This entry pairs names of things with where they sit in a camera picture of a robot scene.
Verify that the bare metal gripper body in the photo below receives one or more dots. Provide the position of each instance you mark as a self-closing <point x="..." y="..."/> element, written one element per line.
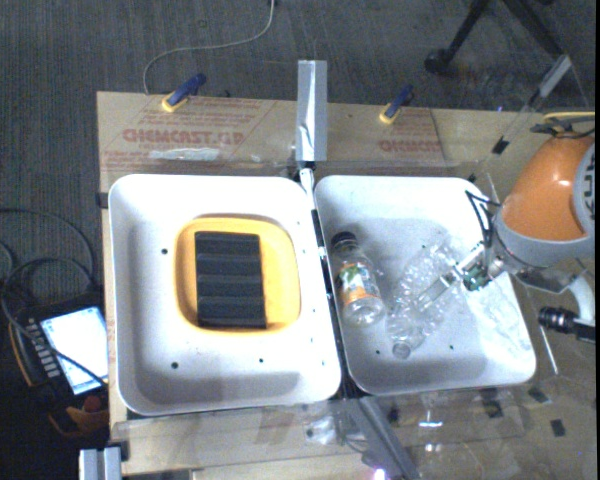
<point x="472" y="258"/>

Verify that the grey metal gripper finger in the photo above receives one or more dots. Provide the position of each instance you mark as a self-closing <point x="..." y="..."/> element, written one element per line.
<point x="437" y="289"/>

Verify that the clear plastic bottle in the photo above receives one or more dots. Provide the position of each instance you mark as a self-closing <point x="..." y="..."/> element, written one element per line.
<point x="420" y="278"/>

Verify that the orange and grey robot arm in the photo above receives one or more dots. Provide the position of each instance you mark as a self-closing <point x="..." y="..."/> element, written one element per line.
<point x="540" y="203"/>

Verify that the clear bottle with orange label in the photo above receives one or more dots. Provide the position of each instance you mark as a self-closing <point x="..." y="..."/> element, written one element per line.
<point x="357" y="283"/>

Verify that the white plastic tray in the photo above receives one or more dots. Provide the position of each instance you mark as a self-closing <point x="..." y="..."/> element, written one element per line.
<point x="150" y="278"/>
<point x="395" y="203"/>

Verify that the black ribbed block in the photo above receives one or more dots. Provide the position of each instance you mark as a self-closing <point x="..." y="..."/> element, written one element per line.
<point x="230" y="278"/>

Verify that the yellow plate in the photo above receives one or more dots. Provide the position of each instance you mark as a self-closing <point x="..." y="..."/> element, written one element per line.
<point x="185" y="278"/>

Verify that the brown cardboard board red print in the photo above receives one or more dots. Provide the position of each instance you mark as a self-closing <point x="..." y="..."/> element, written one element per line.
<point x="190" y="133"/>

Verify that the black cylinder on white bracket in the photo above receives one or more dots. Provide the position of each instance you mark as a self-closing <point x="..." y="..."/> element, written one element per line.
<point x="560" y="318"/>

